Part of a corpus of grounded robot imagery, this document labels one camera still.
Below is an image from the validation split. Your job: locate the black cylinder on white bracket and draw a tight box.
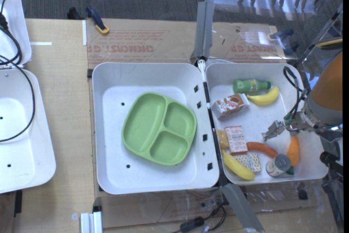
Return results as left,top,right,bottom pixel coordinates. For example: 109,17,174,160
316,124,344,172

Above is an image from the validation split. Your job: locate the green divided plate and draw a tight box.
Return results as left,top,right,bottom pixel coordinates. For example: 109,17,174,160
121,92,198,166

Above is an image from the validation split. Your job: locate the white packet with orange pattern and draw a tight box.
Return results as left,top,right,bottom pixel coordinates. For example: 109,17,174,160
233,152,263,174

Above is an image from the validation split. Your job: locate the orange carrot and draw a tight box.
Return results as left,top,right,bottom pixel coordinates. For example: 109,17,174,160
286,135,300,176

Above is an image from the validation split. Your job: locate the orange and white packet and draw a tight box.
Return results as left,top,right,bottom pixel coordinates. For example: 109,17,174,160
224,125,249,156

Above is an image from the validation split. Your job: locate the yellow banana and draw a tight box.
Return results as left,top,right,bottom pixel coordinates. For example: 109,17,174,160
221,149,256,181
246,86,280,106

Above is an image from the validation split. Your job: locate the white and orange carton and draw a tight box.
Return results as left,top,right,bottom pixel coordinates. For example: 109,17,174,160
211,93,251,120

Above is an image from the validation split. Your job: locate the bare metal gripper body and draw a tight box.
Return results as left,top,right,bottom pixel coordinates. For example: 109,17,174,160
284,110,318,136

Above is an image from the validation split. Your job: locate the brown cardboard board red print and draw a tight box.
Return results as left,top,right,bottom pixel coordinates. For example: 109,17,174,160
86,17,328,229

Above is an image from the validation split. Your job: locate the small white can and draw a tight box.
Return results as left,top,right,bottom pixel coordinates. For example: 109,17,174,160
265,153,292,178

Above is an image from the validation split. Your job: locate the green plastic bottle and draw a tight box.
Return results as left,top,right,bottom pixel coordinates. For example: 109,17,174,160
232,79,272,95

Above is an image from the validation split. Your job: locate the orange sausage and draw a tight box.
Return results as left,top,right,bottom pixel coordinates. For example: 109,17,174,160
245,141,279,159

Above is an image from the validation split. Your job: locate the white plastic tray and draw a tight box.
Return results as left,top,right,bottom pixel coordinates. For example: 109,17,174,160
92,62,220,195
204,62,329,187

